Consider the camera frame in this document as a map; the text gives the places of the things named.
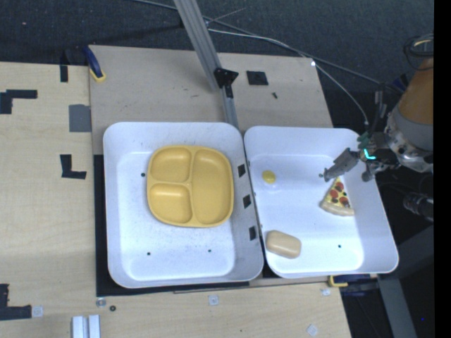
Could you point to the black cylinder on white bracket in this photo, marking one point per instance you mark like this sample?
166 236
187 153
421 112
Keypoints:
419 204

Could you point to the toy pizza slice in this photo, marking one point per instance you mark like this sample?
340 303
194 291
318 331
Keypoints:
336 199

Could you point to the white plastic tray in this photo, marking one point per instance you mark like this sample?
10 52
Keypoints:
176 255
299 217

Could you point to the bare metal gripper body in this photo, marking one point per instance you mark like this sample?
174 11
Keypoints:
408 157

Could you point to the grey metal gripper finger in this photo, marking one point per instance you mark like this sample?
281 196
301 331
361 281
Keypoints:
368 173
342 164

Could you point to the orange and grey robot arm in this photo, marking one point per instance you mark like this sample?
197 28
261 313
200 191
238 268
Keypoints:
417 97

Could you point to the pale wood board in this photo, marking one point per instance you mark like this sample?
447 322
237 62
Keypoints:
158 93

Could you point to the small yellow round piece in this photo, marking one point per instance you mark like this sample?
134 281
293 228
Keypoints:
268 176

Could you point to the beige toy bread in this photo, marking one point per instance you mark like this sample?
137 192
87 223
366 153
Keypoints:
283 244

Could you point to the yellow divided plate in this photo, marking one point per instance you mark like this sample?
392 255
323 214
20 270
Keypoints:
208 185

